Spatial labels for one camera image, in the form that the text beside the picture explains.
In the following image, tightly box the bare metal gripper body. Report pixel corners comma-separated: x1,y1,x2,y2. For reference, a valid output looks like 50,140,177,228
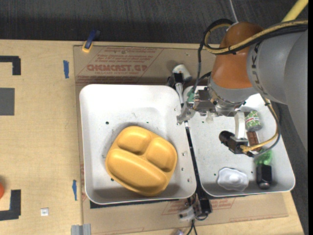
192,89,246,118

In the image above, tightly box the thin black and white rod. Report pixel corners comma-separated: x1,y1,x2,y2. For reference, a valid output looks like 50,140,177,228
175,81,209,201

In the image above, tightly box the small white cup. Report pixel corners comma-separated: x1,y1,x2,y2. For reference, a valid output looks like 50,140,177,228
172,63,193,82

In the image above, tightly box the white plastic tray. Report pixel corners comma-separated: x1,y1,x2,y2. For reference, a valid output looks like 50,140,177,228
183,85,296,198
79,84,197,205

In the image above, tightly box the green and white can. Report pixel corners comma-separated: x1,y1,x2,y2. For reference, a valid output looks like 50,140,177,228
245,110,263,132

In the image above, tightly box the brown chocolate biscuit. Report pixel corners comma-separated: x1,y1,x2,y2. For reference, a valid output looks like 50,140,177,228
246,131,260,152

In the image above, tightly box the yellow divided plate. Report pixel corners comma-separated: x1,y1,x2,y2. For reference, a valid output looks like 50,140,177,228
105,125,179,197

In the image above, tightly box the white toy fried egg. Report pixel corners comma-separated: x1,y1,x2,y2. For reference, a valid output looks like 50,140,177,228
217,167,249,192

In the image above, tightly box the green toy broccoli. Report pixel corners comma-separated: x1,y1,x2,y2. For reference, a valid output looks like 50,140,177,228
253,149,273,166

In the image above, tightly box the brown cardboard board red print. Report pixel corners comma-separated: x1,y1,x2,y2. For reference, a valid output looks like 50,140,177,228
73,44,290,233

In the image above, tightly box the black bottle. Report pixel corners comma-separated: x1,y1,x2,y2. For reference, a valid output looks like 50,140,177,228
255,164,273,190

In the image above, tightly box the black block with thin wires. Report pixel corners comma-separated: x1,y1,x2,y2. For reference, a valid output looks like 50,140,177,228
168,72,185,86
195,192,213,218

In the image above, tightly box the black cylinder on white bracket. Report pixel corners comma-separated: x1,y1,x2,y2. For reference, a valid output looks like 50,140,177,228
219,111,258,155

